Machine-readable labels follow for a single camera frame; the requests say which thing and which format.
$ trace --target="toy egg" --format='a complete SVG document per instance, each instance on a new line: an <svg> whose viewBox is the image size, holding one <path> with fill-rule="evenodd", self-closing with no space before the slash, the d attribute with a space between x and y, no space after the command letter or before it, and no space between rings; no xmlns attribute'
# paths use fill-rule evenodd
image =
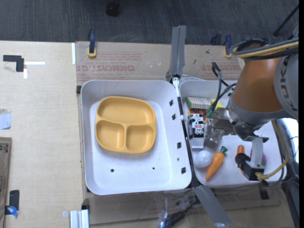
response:
<svg viewBox="0 0 304 228"><path fill-rule="evenodd" d="M212 154L206 150L202 150L195 158L194 165L197 168L209 166L212 161Z"/></svg>

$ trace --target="cardboard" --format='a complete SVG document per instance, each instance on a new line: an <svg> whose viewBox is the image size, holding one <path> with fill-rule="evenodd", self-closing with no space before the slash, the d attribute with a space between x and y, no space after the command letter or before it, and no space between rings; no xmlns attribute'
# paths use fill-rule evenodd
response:
<svg viewBox="0 0 304 228"><path fill-rule="evenodd" d="M96 57L87 55L89 42L76 42L77 85L93 79L162 80L171 58L171 45L96 42ZM224 80L237 80L238 58L223 56L224 46L185 45L184 77L216 80L212 62L221 69Z"/></svg>
<svg viewBox="0 0 304 228"><path fill-rule="evenodd" d="M0 227L4 227L4 210L8 188L11 138L0 137Z"/></svg>

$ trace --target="wire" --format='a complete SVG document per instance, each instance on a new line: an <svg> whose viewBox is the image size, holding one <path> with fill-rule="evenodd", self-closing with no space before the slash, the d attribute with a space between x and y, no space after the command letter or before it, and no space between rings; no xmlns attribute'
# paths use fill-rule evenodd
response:
<svg viewBox="0 0 304 228"><path fill-rule="evenodd" d="M228 85L228 86L226 87L226 89L220 94L220 96L218 97L218 98L219 98L218 100L220 100L220 98L222 98L223 95L224 95L225 93L227 93L227 91L230 90L230 89L231 89L233 86L235 86L235 85L236 85L236 83L231 84L231 85Z"/></svg>
<svg viewBox="0 0 304 228"><path fill-rule="evenodd" d="M241 42L241 45L239 45L237 48L236 48L236 52L238 51L242 51L244 48L247 48L247 47L251 47L251 46L260 46L260 47L263 47L265 45L268 44L268 39L267 38L262 38L262 39L250 39L248 41L245 41L245 42Z"/></svg>
<svg viewBox="0 0 304 228"><path fill-rule="evenodd" d="M253 44L254 44L255 40L259 40L259 39L252 39L249 42L253 41ZM236 55L242 56L243 54L248 54L248 53L253 53L253 52L260 52L260 51L264 51L266 49L277 50L277 48L280 47L280 46L286 46L286 45L290 46L291 44L293 45L293 43L295 43L296 45L298 45L299 38L294 38L294 39L291 39L291 40L282 41L282 42L275 43L275 44L268 45L268 46L264 46L264 47L259 47L259 48L254 48L254 49L248 49L248 50L245 50L245 51L237 51L238 47L242 47L244 44L247 47L250 46L250 44L248 45L248 41L245 41L245 42L240 42L240 43L237 43L237 44L233 45L231 47L231 49L230 49L230 52L231 52L231 54L233 54L235 56Z"/></svg>
<svg viewBox="0 0 304 228"><path fill-rule="evenodd" d="M299 138L299 136L292 137L289 140L293 140L294 138ZM295 151L295 153L293 153L294 158L296 157L296 154L298 153L298 151L299 151L299 146L298 146L297 150Z"/></svg>
<svg viewBox="0 0 304 228"><path fill-rule="evenodd" d="M222 88L222 73L221 73L220 68L218 67L218 65L215 62L212 62L212 71L214 73L216 73L215 70L218 70L218 79L219 79L218 80L218 86L219 87L218 87L218 95L217 95L215 101L212 104L212 111L214 111L215 106L217 105L217 103L219 101L220 91L221 91L221 88Z"/></svg>
<svg viewBox="0 0 304 228"><path fill-rule="evenodd" d="M265 56L255 56L255 57L246 57L246 60L263 60L263 59L272 59L272 58L277 58L277 57L284 57L288 56L291 54L296 54L299 52L299 47L293 47L291 49L286 49L284 51L276 52L270 55L265 55Z"/></svg>
<svg viewBox="0 0 304 228"><path fill-rule="evenodd" d="M280 156L281 156L281 163L283 163L284 162L284 157L283 157L283 154L282 154L282 149L281 148L279 148L279 152L280 152ZM271 183L271 184L269 184L267 181L265 181L265 180L263 180L262 181L262 183L264 183L267 187L274 187L274 186L276 186L277 184L279 184L281 181L282 181L282 179L283 179L283 177L284 177L284 168L282 169L282 171L281 171L281 176L280 176L280 178L275 182L275 183Z"/></svg>
<svg viewBox="0 0 304 228"><path fill-rule="evenodd" d="M217 72L215 71L215 69L214 68L212 68L212 72L214 73L214 75L218 78L218 74L217 74ZM222 84L224 84L225 86L229 86L229 84L227 84L223 79L221 79L221 82L222 82Z"/></svg>
<svg viewBox="0 0 304 228"><path fill-rule="evenodd" d="M269 174L267 174L267 175L262 174L262 173L260 173L260 172L256 172L255 174L256 174L256 176L257 176L257 179L258 179L260 182L262 182L262 181L268 179L269 177L275 175L278 171L280 171L280 170L288 163L288 160L289 160L289 154L288 154L288 151L287 151L286 144L285 144L285 142L284 142L284 140L283 140L283 137L282 137L281 133L279 132L279 130L278 130L276 124L275 124L275 121L274 121L274 120L271 120L271 123L272 123L272 126L273 126L274 130L275 130L275 133L278 135L279 140L281 141L281 143L282 143L282 145L283 145L283 148L284 148L284 151L285 151L286 156L285 156L284 162L283 162L278 168L276 168L273 172L271 172L271 173L269 173Z"/></svg>
<svg viewBox="0 0 304 228"><path fill-rule="evenodd" d="M276 51L283 50L283 49L290 48L290 47L296 47L298 45L299 45L299 42L297 41L297 42L294 42L294 43L288 43L288 44L285 44L285 45L282 45L282 46L272 47L272 48L267 48L267 46L266 46L266 47L263 47L263 49L259 50L259 51L237 54L235 56L236 57L241 57L241 58L259 56L259 55L262 55L262 54L265 54L265 53L276 52Z"/></svg>

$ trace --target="white sticky note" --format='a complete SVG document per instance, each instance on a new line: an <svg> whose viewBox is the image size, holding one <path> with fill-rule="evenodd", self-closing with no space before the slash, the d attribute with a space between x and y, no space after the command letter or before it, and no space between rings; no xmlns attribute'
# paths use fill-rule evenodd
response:
<svg viewBox="0 0 304 228"><path fill-rule="evenodd" d="M0 109L0 130L9 129L11 122L11 113L7 109Z"/></svg>

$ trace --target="plastic container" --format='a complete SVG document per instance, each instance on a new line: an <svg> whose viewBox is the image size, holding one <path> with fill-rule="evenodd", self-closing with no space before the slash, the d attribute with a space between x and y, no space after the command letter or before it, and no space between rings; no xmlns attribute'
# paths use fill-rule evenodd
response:
<svg viewBox="0 0 304 228"><path fill-rule="evenodd" d="M235 81L226 81L227 84L233 84ZM188 110L188 105L186 102L186 97L191 95L193 97L202 97L212 99L215 98L218 92L219 82L216 81L206 81L206 80L188 80L180 84L180 96L182 99L183 111L184 113ZM227 106L229 96L226 94L221 99L220 102ZM263 144L263 153L267 159L267 165L265 166L264 173L270 173L281 165L281 156L277 143L277 138L275 131L270 122L266 123L259 130L255 131L258 136L269 137L269 140ZM213 176L206 180L205 175L208 167L197 168L195 167L195 174L198 180L206 186L210 187L230 187L238 185L255 184L257 181L248 180L241 169L237 167L235 162L235 156L237 154L238 146L244 145L244 152L246 155L250 156L250 151L252 143L248 141L241 140L237 135L227 135L223 136L217 148L209 148L204 146L204 150L210 152L212 155L219 151L221 146L225 146L228 151L225 153L225 159L222 165L219 167ZM192 148L192 157L195 160L201 149ZM279 171L274 176L267 179L268 182L277 181L280 178L282 171Z"/></svg>
<svg viewBox="0 0 304 228"><path fill-rule="evenodd" d="M151 105L156 134L150 150L124 153L99 146L95 115L100 101L109 96L136 98ZM81 88L81 105L85 181L94 194L181 190L190 184L189 157L172 84L162 80L92 80Z"/></svg>
<svg viewBox="0 0 304 228"><path fill-rule="evenodd" d="M95 137L102 148L143 153L152 148L155 134L155 112L148 102L122 96L108 96L99 102Z"/></svg>

